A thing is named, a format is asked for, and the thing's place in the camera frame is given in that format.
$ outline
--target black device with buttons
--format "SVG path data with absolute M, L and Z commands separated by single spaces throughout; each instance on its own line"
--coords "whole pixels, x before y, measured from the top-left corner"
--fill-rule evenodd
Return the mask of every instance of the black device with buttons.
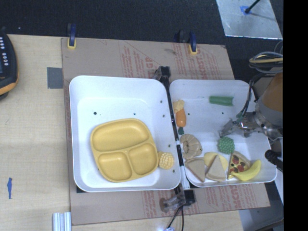
M 0 30 L 0 100 L 5 98 L 18 82 L 17 58 L 11 40 Z

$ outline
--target white tray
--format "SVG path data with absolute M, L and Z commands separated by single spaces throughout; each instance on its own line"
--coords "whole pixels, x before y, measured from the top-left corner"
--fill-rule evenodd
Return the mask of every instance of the white tray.
M 218 131 L 229 121 L 236 119 L 236 115 L 243 108 L 249 85 L 240 80 L 175 80 L 170 84 L 170 95 L 172 102 L 182 99 L 185 101 L 184 109 L 187 115 L 187 124 L 184 133 L 194 135 L 201 143 L 203 152 L 216 152 L 224 156 L 228 161 L 230 155 L 220 153 L 217 143 Z M 222 106 L 210 104 L 210 96 L 232 96 L 233 106 Z M 255 110 L 254 96 L 251 98 L 248 111 Z M 267 137 L 263 133 L 253 132 L 250 137 L 245 138 L 242 131 L 228 135 L 235 143 L 235 150 L 241 152 L 252 162 L 260 159 L 261 170 L 259 174 L 250 181 L 240 181 L 236 178 L 222 182 L 206 179 L 205 182 L 198 180 L 189 169 L 185 169 L 188 180 L 197 187 L 211 187 L 223 185 L 236 185 L 248 183 L 271 182 L 275 180 L 277 169 L 264 156 L 270 149 Z
M 86 192 L 170 190 L 180 182 L 178 153 L 165 87 L 157 80 L 78 76 L 69 85 L 73 168 L 76 185 Z M 148 176 L 110 182 L 99 172 L 90 134 L 99 124 L 136 118 L 149 128 L 158 151 L 171 152 L 172 169 L 157 168 Z

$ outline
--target robotic claw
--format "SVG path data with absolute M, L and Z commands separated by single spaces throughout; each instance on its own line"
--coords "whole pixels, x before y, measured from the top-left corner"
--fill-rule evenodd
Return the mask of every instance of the robotic claw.
M 220 137 L 231 134 L 236 130 L 242 130 L 245 137 L 250 136 L 252 132 L 264 133 L 271 145 L 275 141 L 282 140 L 282 61 L 282 54 L 275 52 L 262 52 L 249 60 L 249 66 L 261 73 L 250 80 L 247 100 L 243 109 L 236 116 L 236 120 L 230 119 L 223 126 L 219 132 Z M 269 76 L 273 78 L 264 93 L 255 101 L 255 110 L 247 112 L 253 85 L 262 77 Z M 277 169 L 283 172 L 283 163 L 278 159 L 280 156 L 280 153 L 276 153 L 273 150 L 268 150 L 265 153 L 265 157 L 276 165 Z

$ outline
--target carrot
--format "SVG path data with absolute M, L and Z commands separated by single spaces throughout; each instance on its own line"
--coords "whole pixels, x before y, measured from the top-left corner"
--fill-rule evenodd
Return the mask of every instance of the carrot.
M 175 121 L 178 127 L 184 127 L 186 125 L 186 114 L 184 108 L 175 113 Z

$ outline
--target round cracker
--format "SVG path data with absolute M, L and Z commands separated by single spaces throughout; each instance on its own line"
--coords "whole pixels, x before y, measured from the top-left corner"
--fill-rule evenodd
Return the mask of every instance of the round cracker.
M 204 164 L 206 166 L 210 167 L 212 165 L 212 162 L 214 161 L 216 155 L 219 156 L 221 164 L 222 164 L 222 167 L 223 167 L 224 170 L 226 170 L 228 165 L 229 165 L 228 160 L 224 156 L 219 155 L 216 152 L 207 152 L 207 153 L 205 153 L 204 156 L 203 156 Z

